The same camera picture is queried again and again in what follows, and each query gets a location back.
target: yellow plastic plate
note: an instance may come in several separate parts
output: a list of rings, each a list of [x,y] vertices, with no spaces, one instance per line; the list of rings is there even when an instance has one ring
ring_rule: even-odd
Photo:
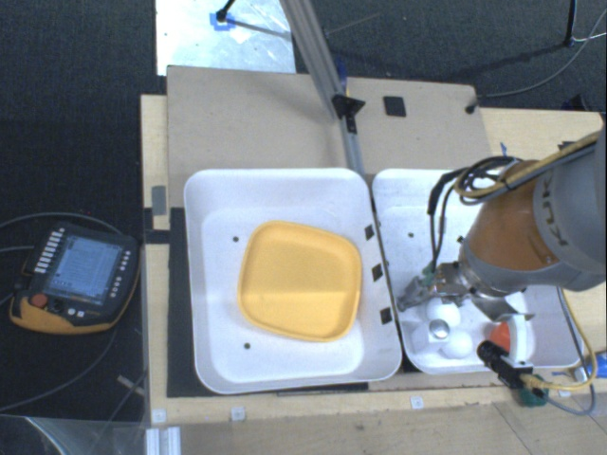
[[[238,306],[248,321],[275,334],[336,340],[354,323],[361,269],[359,251],[338,234],[270,221],[248,241]]]

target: metal pole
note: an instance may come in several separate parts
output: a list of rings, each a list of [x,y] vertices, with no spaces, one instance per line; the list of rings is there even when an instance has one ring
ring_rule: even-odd
[[[345,90],[341,86],[337,69],[331,58],[331,52],[322,33],[316,12],[312,7],[312,2],[310,0],[280,0],[280,2],[321,101],[331,116],[340,121],[341,137],[348,167],[364,176],[358,135],[356,131],[352,133],[352,126],[348,126],[348,121],[352,123],[354,116],[340,118],[333,106],[332,99],[336,95],[343,95]]]

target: black carpet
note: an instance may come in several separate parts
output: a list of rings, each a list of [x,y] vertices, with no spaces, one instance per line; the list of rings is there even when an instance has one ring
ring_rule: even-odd
[[[479,94],[537,82],[579,45],[564,38],[569,0],[313,0],[329,44],[352,76],[463,82]],[[579,0],[578,37],[605,8]],[[379,16],[339,30],[364,17]],[[156,76],[155,0],[0,0],[0,222],[63,210],[99,217],[141,239],[138,99]],[[605,29],[602,22],[598,32]],[[559,109],[581,94],[605,109],[605,39],[551,83],[483,105]],[[0,248],[36,241],[49,222],[0,231]],[[24,257],[0,257],[9,293]],[[140,296],[102,363],[72,387],[12,414],[105,419],[142,369]],[[0,409],[79,373],[111,334],[50,337],[12,326],[0,307]],[[136,420],[133,396],[118,420]]]

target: black button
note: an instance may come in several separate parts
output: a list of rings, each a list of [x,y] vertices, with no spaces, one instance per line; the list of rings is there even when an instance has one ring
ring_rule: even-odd
[[[59,299],[51,299],[48,303],[48,310],[55,314],[60,314],[63,312],[65,307],[64,301]]]
[[[400,96],[384,96],[383,105],[389,117],[406,117],[405,100]]]

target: wooden table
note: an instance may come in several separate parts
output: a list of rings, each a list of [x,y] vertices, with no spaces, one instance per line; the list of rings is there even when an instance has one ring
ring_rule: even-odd
[[[501,153],[500,143],[505,142],[511,155],[529,158],[546,156],[561,141],[602,126],[599,114],[593,113],[488,108],[480,113],[494,154]],[[152,187],[169,183],[166,97],[142,97],[141,125],[144,204],[150,208]],[[168,215],[154,216],[154,228],[168,229]],[[167,398],[168,260],[168,246],[145,247],[150,410],[154,426],[182,426],[184,448],[190,446],[192,453],[425,453],[436,444],[445,448],[447,442],[452,453],[467,446],[470,429],[476,446],[468,449],[479,453],[564,453],[566,448],[599,449],[607,443],[605,418],[593,421],[552,407],[520,409],[493,373],[397,374],[371,383],[368,392]],[[570,299],[593,346],[604,350],[605,284]],[[597,389],[604,396],[607,383],[599,380]],[[423,410],[413,408],[412,400],[418,398]],[[565,402],[576,407],[579,400],[575,396]],[[233,408],[245,408],[244,424],[229,423]],[[538,438],[540,432],[567,442],[546,442]],[[415,451],[410,451],[410,442]]]

